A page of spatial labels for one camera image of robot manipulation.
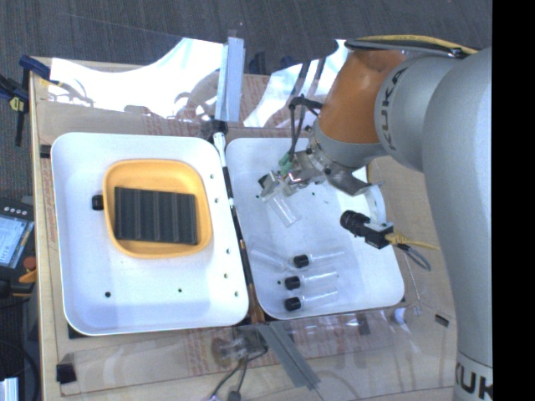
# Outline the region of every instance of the white tray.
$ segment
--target white tray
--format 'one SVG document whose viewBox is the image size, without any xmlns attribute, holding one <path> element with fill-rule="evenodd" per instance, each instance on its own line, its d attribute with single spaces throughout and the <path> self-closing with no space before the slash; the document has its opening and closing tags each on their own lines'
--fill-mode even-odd
<svg viewBox="0 0 535 401">
<path fill-rule="evenodd" d="M 297 150 L 305 145 L 306 140 L 300 140 Z M 260 246 L 287 258 L 344 251 L 343 258 L 332 261 L 339 272 L 339 297 L 336 302 L 317 309 L 288 312 L 284 299 L 293 297 L 295 292 L 281 283 L 285 275 L 255 262 L 250 256 L 252 277 L 263 310 L 276 319 L 292 319 L 388 307 L 399 302 L 405 287 L 393 248 L 377 250 L 339 224 L 346 210 L 370 215 L 363 195 L 351 197 L 327 183 L 308 186 L 287 198 L 288 204 L 301 215 L 290 227 L 258 197 L 261 190 L 258 179 L 277 168 L 289 146 L 288 139 L 242 138 L 233 140 L 227 147 L 234 202 L 247 249 Z M 357 175 L 361 179 L 365 177 L 364 170 Z"/>
<path fill-rule="evenodd" d="M 119 160 L 181 160 L 197 170 L 213 236 L 202 251 L 139 259 L 117 250 L 105 216 L 91 207 L 105 171 Z M 237 236 L 215 148 L 197 138 L 69 133 L 52 147 L 64 312 L 96 336 L 240 322 L 248 309 Z"/>
</svg>

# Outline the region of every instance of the yellow cable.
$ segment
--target yellow cable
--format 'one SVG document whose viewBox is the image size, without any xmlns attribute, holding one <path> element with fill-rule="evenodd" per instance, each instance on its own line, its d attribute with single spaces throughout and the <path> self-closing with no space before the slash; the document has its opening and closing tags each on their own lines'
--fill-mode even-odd
<svg viewBox="0 0 535 401">
<path fill-rule="evenodd" d="M 398 232 L 396 229 L 394 229 L 393 233 L 389 233 L 388 235 L 385 235 L 385 239 L 392 245 L 409 244 L 409 245 L 421 246 L 423 248 L 427 248 L 430 250 L 436 250 L 436 251 L 440 250 L 438 246 L 428 244 L 427 242 L 414 241 L 408 238 L 407 236 L 403 235 L 402 233 Z"/>
<path fill-rule="evenodd" d="M 357 38 L 357 40 L 393 40 L 393 41 L 404 41 L 404 40 L 412 40 L 415 42 L 420 43 L 429 43 L 429 44 L 435 44 L 437 46 L 442 46 L 444 48 L 459 48 L 463 53 L 465 54 L 472 54 L 476 53 L 477 50 L 473 48 L 468 48 L 467 46 L 462 46 L 457 43 L 448 42 L 447 40 L 442 40 L 441 38 L 434 38 L 434 37 L 428 37 L 428 36 L 419 36 L 414 34 L 393 34 L 393 35 L 386 35 L 386 36 L 366 36 L 366 37 L 360 37 Z"/>
</svg>

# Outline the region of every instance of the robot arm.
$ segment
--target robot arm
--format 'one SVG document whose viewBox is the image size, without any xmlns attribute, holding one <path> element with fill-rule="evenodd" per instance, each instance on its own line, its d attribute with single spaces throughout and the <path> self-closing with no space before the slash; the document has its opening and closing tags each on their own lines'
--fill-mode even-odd
<svg viewBox="0 0 535 401">
<path fill-rule="evenodd" d="M 466 58 L 355 49 L 306 150 L 289 156 L 286 193 L 352 173 L 380 155 L 423 172 L 458 319 L 455 397 L 492 399 L 492 49 Z"/>
</svg>

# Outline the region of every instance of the black cap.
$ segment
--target black cap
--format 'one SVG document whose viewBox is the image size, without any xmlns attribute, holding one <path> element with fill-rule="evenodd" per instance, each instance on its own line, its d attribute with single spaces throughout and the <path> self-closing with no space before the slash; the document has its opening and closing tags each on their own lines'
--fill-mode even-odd
<svg viewBox="0 0 535 401">
<path fill-rule="evenodd" d="M 91 198 L 91 207 L 95 211 L 102 211 L 104 209 L 104 197 L 102 195 L 95 195 Z"/>
<path fill-rule="evenodd" d="M 288 290 L 295 290 L 296 288 L 301 287 L 301 281 L 299 277 L 287 277 L 284 280 L 284 285 Z"/>
<path fill-rule="evenodd" d="M 308 266 L 309 264 L 310 264 L 310 260 L 304 254 L 302 254 L 301 256 L 295 256 L 293 258 L 293 265 L 296 266 L 297 269 Z"/>
<path fill-rule="evenodd" d="M 284 300 L 284 306 L 289 312 L 297 311 L 301 308 L 301 300 L 299 300 L 299 297 L 287 298 L 286 300 Z"/>
</svg>

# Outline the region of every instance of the wire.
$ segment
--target wire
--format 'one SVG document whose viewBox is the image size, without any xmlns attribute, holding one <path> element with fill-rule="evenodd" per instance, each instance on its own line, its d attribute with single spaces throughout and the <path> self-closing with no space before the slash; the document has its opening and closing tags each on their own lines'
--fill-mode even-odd
<svg viewBox="0 0 535 401">
<path fill-rule="evenodd" d="M 41 387 L 40 378 L 39 378 L 39 368 L 35 361 L 33 361 L 32 356 L 26 352 L 24 349 L 20 348 L 16 344 L 6 342 L 5 340 L 0 339 L 0 343 L 4 346 L 8 346 L 11 349 L 14 349 L 16 351 L 19 351 L 30 363 L 30 368 L 32 369 L 33 374 L 33 395 L 32 395 L 32 401 L 37 401 L 38 395 L 39 395 L 39 388 Z"/>
<path fill-rule="evenodd" d="M 421 52 L 440 48 L 443 52 L 448 52 L 453 56 L 456 56 L 454 51 L 458 49 L 462 53 L 462 57 L 478 52 L 477 49 L 468 48 L 467 46 L 462 46 L 457 43 L 442 40 L 440 38 L 414 34 L 367 36 L 357 38 L 354 43 L 349 42 L 347 45 L 349 48 L 358 48 L 362 47 L 366 42 L 369 42 L 372 46 L 377 45 L 378 48 L 387 48 L 385 46 L 392 48 L 392 45 L 397 45 L 398 48 L 414 48 L 415 50 L 420 50 Z"/>
<path fill-rule="evenodd" d="M 249 362 L 247 360 L 245 360 L 245 363 L 243 364 L 243 371 L 242 371 L 242 376 L 240 377 L 240 382 L 239 384 L 237 385 L 237 389 L 236 391 L 237 392 L 240 392 L 240 389 L 242 388 L 242 385 L 243 385 L 243 380 L 245 380 L 245 373 L 247 372 L 247 364 Z"/>
<path fill-rule="evenodd" d="M 409 237 L 405 236 L 403 233 L 397 231 L 396 229 L 394 229 L 393 233 L 386 234 L 385 239 L 392 245 L 410 244 L 414 246 L 421 246 L 423 248 L 428 248 L 430 250 L 436 250 L 436 251 L 440 250 L 438 246 L 428 244 L 427 242 L 414 241 L 413 239 L 410 239 Z"/>
<path fill-rule="evenodd" d="M 324 72 L 325 62 L 326 58 L 321 58 L 318 61 L 318 65 L 316 66 L 316 73 L 314 73 L 312 83 L 310 84 L 310 87 L 307 91 L 307 97 L 312 97 L 316 94 L 316 90 L 318 90 L 319 80 L 321 79 L 321 75 Z"/>
<path fill-rule="evenodd" d="M 262 353 L 259 353 L 258 355 L 255 355 L 254 357 L 248 357 L 248 355 L 246 355 L 244 358 L 242 358 L 242 360 L 237 364 L 237 366 L 235 368 L 233 368 L 228 374 L 227 376 L 225 376 L 221 382 L 219 382 L 216 386 L 216 388 L 212 391 L 211 395 L 210 395 L 210 398 L 209 399 L 213 399 L 216 397 L 217 395 L 217 392 L 219 392 L 219 389 L 222 388 L 222 386 L 227 382 L 227 380 L 229 378 L 231 378 L 241 367 L 243 367 L 243 373 L 242 373 L 242 376 L 240 377 L 240 383 L 239 383 L 239 386 L 238 386 L 238 390 L 239 388 L 242 386 L 242 383 L 243 383 L 243 379 L 245 378 L 245 372 L 247 371 L 247 365 L 251 362 L 251 361 L 254 361 L 255 359 L 257 358 L 260 358 L 262 355 L 265 355 L 266 353 L 268 353 L 268 350 L 265 349 L 264 352 Z"/>
<path fill-rule="evenodd" d="M 417 250 L 415 250 L 412 246 L 406 245 L 406 244 L 397 244 L 398 248 L 400 248 L 402 251 L 405 252 L 405 254 L 418 266 L 420 266 L 422 269 L 427 270 L 428 272 L 431 271 L 431 264 L 427 261 L 427 259 L 420 254 Z"/>
<path fill-rule="evenodd" d="M 299 123 L 297 131 L 295 130 L 295 108 L 296 106 L 301 105 L 301 113 L 299 115 Z M 292 145 L 290 146 L 290 150 L 288 151 L 288 160 L 292 161 L 293 156 L 295 155 L 295 146 L 298 143 L 299 136 L 301 135 L 301 129 L 303 127 L 304 122 L 304 116 L 306 114 L 306 109 L 308 109 L 312 114 L 315 116 L 319 116 L 318 112 L 315 111 L 315 109 L 321 109 L 323 106 L 322 103 L 319 103 L 318 101 L 312 101 L 311 99 L 307 99 L 304 97 L 303 94 L 299 95 L 298 97 L 294 97 L 290 104 L 288 105 L 288 108 L 290 109 L 290 122 L 292 124 Z"/>
</svg>

